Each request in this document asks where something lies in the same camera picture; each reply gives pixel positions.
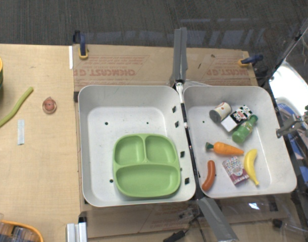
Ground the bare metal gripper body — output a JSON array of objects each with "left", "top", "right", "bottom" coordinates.
[{"left": 292, "top": 112, "right": 308, "bottom": 130}]

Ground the white plastic tray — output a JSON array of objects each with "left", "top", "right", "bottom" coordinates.
[
  {"left": 183, "top": 85, "right": 298, "bottom": 200},
  {"left": 77, "top": 84, "right": 196, "bottom": 208}
]

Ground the green bottle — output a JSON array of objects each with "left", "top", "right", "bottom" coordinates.
[{"left": 231, "top": 114, "right": 259, "bottom": 144}]

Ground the yellow banana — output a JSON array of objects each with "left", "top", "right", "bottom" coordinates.
[{"left": 243, "top": 149, "right": 260, "bottom": 187}]

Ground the black and white cow carton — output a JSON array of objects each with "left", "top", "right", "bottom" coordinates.
[{"left": 221, "top": 104, "right": 253, "bottom": 133}]

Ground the orange carrot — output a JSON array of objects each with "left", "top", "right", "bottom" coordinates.
[{"left": 205, "top": 141, "right": 245, "bottom": 157}]

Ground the pink and white carton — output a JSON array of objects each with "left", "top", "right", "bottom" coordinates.
[{"left": 222, "top": 156, "right": 250, "bottom": 186}]

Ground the small white and orange can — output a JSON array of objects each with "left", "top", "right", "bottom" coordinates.
[{"left": 209, "top": 101, "right": 232, "bottom": 124}]

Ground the orange sausage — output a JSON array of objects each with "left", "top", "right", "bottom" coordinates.
[{"left": 201, "top": 160, "right": 217, "bottom": 192}]

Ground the thin black and white rod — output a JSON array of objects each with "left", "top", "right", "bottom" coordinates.
[{"left": 175, "top": 82, "right": 203, "bottom": 199}]

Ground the green divided plate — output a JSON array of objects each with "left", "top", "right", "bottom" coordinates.
[{"left": 112, "top": 133, "right": 182, "bottom": 199}]

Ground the brown cardboard board red print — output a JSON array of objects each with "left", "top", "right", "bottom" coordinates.
[{"left": 72, "top": 43, "right": 288, "bottom": 239}]

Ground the pink round doughnut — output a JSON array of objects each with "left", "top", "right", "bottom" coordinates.
[{"left": 42, "top": 96, "right": 57, "bottom": 114}]

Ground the long green bean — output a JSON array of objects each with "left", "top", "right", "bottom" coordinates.
[{"left": 0, "top": 86, "right": 34, "bottom": 131}]

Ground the yellow plate with bottles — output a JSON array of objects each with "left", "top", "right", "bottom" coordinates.
[{"left": 0, "top": 219, "right": 44, "bottom": 242}]

